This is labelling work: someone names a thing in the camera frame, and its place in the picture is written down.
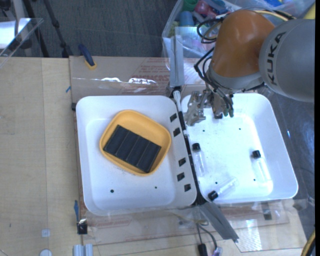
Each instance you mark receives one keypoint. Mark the black tripod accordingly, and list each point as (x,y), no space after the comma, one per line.
(56,27)

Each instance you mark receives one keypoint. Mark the thin black and white rod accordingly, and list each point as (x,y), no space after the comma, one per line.
(186,135)

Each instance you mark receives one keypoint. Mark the white plastic tray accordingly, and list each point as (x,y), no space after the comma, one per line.
(230,150)
(130,195)

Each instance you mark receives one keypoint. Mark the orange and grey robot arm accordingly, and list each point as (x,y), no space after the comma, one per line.
(240,47)

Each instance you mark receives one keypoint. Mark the clear plastic storage bin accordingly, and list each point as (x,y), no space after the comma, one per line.
(187,37)

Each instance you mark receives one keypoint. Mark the yellow plate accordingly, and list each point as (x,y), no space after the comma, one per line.
(150,126)

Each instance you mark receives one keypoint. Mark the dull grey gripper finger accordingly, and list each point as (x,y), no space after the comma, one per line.
(196,100)
(193,118)

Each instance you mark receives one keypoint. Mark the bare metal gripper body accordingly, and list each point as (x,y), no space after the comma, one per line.
(218,103)

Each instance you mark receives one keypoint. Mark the clear plastic bottle black cap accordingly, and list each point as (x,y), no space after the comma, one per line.
(223,188)
(261,167)
(200,160)

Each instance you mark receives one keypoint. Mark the black ribbed rectangular pad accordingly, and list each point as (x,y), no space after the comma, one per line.
(132,148)

